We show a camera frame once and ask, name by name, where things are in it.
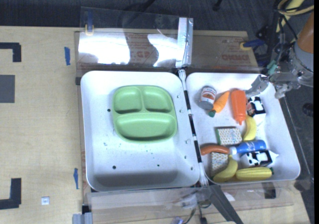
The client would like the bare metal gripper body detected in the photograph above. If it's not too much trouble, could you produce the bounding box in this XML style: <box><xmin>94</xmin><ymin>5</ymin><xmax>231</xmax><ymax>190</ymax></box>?
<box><xmin>270</xmin><ymin>64</ymin><xmax>315</xmax><ymax>90</ymax></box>

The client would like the black and white cow carton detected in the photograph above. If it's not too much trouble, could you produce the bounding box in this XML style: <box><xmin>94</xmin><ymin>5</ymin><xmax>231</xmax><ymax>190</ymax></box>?
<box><xmin>246</xmin><ymin>96</ymin><xmax>267</xmax><ymax>119</ymax></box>
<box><xmin>240</xmin><ymin>149</ymin><xmax>280</xmax><ymax>169</ymax></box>

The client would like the orange bottle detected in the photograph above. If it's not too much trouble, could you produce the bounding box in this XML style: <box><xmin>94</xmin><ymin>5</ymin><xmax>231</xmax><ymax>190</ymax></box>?
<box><xmin>230</xmin><ymin>89</ymin><xmax>248</xmax><ymax>126</ymax></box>

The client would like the orange carrot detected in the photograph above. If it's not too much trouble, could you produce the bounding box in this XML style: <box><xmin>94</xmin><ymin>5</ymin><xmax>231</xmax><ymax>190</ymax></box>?
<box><xmin>208</xmin><ymin>90</ymin><xmax>230</xmax><ymax>118</ymax></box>

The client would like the white plastic tray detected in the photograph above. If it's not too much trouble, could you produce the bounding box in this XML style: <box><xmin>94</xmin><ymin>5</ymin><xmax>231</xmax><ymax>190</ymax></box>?
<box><xmin>185</xmin><ymin>72</ymin><xmax>302</xmax><ymax>186</ymax></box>
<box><xmin>80</xmin><ymin>70</ymin><xmax>201</xmax><ymax>192</ymax></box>

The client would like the yellow banana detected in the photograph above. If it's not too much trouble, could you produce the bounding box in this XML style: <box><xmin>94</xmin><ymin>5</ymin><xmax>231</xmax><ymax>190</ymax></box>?
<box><xmin>212</xmin><ymin>155</ymin><xmax>239</xmax><ymax>183</ymax></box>
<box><xmin>242</xmin><ymin>114</ymin><xmax>258</xmax><ymax>142</ymax></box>

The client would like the white and orange small can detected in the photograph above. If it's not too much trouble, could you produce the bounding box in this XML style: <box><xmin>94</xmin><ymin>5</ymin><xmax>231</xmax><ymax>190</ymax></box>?
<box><xmin>198</xmin><ymin>86</ymin><xmax>217</xmax><ymax>111</ymax></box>

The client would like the white patterned packet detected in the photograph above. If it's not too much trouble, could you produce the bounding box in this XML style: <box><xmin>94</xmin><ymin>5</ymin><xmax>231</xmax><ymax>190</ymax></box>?
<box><xmin>215</xmin><ymin>127</ymin><xmax>243</xmax><ymax>146</ymax></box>
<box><xmin>209</xmin><ymin>152</ymin><xmax>229</xmax><ymax>178</ymax></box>

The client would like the blue and white bottle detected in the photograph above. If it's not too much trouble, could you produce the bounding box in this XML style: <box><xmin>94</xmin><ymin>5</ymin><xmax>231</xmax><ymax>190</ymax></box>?
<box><xmin>229</xmin><ymin>139</ymin><xmax>267</xmax><ymax>155</ymax></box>

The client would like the orange sausage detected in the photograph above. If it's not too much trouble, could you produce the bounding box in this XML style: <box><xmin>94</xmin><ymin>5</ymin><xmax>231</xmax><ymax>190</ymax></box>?
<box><xmin>199</xmin><ymin>144</ymin><xmax>230</xmax><ymax>156</ymax></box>

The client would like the yellow corn cob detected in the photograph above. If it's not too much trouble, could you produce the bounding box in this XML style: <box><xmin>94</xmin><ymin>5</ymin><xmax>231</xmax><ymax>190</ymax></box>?
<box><xmin>235</xmin><ymin>166</ymin><xmax>274</xmax><ymax>182</ymax></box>

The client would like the green divided plate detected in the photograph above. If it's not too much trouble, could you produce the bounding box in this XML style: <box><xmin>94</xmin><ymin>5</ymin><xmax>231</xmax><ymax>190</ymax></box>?
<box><xmin>112</xmin><ymin>85</ymin><xmax>178</xmax><ymax>144</ymax></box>

